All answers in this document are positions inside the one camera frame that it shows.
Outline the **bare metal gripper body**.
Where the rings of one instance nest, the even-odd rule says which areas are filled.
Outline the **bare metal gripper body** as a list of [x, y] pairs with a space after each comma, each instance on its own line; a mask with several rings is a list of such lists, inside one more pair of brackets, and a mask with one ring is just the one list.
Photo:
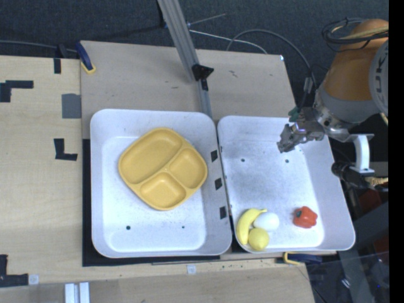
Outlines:
[[325, 107], [304, 107], [294, 123], [294, 137], [299, 143], [321, 141], [325, 136], [345, 142], [350, 137], [349, 128], [349, 123]]

